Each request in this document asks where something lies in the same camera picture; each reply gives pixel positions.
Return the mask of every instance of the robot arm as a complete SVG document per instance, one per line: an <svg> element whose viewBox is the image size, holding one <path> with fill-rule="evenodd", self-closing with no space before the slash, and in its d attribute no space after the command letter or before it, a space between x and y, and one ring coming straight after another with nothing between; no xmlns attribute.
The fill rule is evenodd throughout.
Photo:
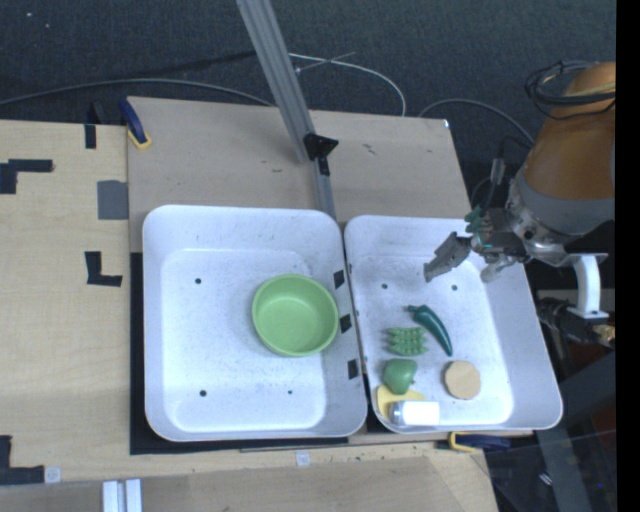
<svg viewBox="0 0 640 512"><path fill-rule="evenodd" d="M548 82L577 70L562 95L545 92ZM538 108L552 108L545 111L548 119L511 183L505 207L474 209L465 218L471 236L452 233L425 264L425 280L458 266L471 251L488 264L481 274L485 282L532 258L573 267L578 304L559 308L546 303L539 316L558 328L560 312L573 315L569 324L586 325L590 334L584 341L591 342L591 327L607 319L599 311L597 267L606 254L569 254L565 246L615 218L615 63L559 63L534 73L526 89ZM493 184L499 167L494 162Z"/></svg>

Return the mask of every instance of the black cable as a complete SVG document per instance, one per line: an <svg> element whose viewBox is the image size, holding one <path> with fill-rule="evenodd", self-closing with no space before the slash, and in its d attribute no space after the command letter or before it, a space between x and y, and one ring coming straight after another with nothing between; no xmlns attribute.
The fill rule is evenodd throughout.
<svg viewBox="0 0 640 512"><path fill-rule="evenodd" d="M156 69L147 69L138 71L136 73L137 78L155 78L170 75L172 73L193 73L199 71L206 71L210 67L216 64L230 64L241 60L253 58L256 56L255 51L238 52L227 55L221 55L219 57L212 57L207 59L198 59L189 62L182 62L174 66L165 66ZM125 75L112 75L105 77L105 80L121 80L130 76L130 73Z"/></svg>
<svg viewBox="0 0 640 512"><path fill-rule="evenodd" d="M7 100L0 101L0 107L4 107L6 105L13 105L15 103L20 103L22 101L28 101L36 98L42 98L45 96L53 96L55 94L62 94L70 91L78 91L81 89L93 89L96 87L105 87L112 85L123 85L123 84L170 84L170 85L180 85L187 87L195 87L200 89L209 89L217 92L223 92L225 94L232 94L235 96L239 96L261 105L265 105L268 107L273 107L272 103L263 100L262 98L258 98L257 96L253 96L251 94L247 94L241 91L236 91L235 89L229 89L227 87L221 87L219 85L211 85L205 84L202 82L191 82L188 80L175 80L172 78L124 78L119 80L103 80L100 82L89 82L86 84L79 85L70 85L67 87L59 87L57 89L50 89L48 91L36 92L32 94L25 94L24 96L18 96L15 98L9 98Z"/></svg>
<svg viewBox="0 0 640 512"><path fill-rule="evenodd" d="M518 146L526 149L527 151L530 150L531 146L532 146L532 144L530 144L529 142L524 142L524 141L522 141L522 140L520 140L517 137L514 137L512 135L506 135L500 141L500 145L498 146L498 154L497 154L496 158L494 159L494 165L495 165L495 161L496 160L503 160L504 161L506 143L507 142L513 142L514 144L517 144ZM485 197L484 201L481 201L479 203L479 204L481 204L481 210L480 210L480 215L481 216L484 215L486 213L487 209L489 208L489 206L491 206L491 201L493 200L493 196L495 195L496 189L498 187L497 176L487 176L486 178L482 179L480 182L478 182L478 184L475 186L475 188L471 192L471 198L470 198L471 206L475 207L476 206L474 204L475 197L476 197L478 191L480 190L480 188L485 183L487 183L488 181L490 181L490 183L491 183L491 186L489 187L489 192L487 193L487 196Z"/></svg>
<svg viewBox="0 0 640 512"><path fill-rule="evenodd" d="M588 62L588 61L559 61L555 64L552 64L549 67L539 69L534 71L529 75L525 82L525 92L527 96L531 99L534 106L542 112L545 116L557 120L562 121L566 119L572 119L574 117L580 116L590 116L597 115L607 112L612 109L615 105L616 92L613 91L604 91L598 93L590 93L590 94L575 94L575 95L558 95L555 93L547 92L545 90L545 85L552 82L553 80L568 75L571 73L575 73L578 71L582 71L588 69L597 62ZM601 101L611 100L608 106L604 109L593 111L593 112L581 112L578 114L571 114L568 116L554 116L550 113L550 111L545 110L542 105L548 107L576 107L576 106L584 106L590 105L593 103L599 103Z"/></svg>

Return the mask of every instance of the yellow clamp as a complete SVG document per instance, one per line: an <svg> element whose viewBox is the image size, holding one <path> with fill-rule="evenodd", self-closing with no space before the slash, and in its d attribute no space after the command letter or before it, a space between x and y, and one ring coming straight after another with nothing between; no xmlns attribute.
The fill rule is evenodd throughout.
<svg viewBox="0 0 640 512"><path fill-rule="evenodd" d="M475 452L476 449L474 447L466 446L464 444L458 444L456 442L456 436L460 433L461 432L451 432L449 434L449 448L451 448L452 450L456 450L458 452L467 452L467 453Z"/></svg>
<svg viewBox="0 0 640 512"><path fill-rule="evenodd" d="M133 145L137 147L140 151L144 151L149 146L151 146L151 137L149 137L147 132L144 132L144 136L146 137L147 140L142 143L138 142L138 139L136 139L135 135L131 133L131 130L127 130L127 135L129 136L129 139L131 140L131 142L133 142Z"/></svg>

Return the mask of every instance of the round cookie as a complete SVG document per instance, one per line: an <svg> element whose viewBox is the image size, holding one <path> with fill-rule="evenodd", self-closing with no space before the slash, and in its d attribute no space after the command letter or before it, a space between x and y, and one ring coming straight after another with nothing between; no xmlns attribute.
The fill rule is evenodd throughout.
<svg viewBox="0 0 640 512"><path fill-rule="evenodd" d="M469 361L454 361L444 371L444 384L452 396L470 400L480 392L480 372Z"/></svg>

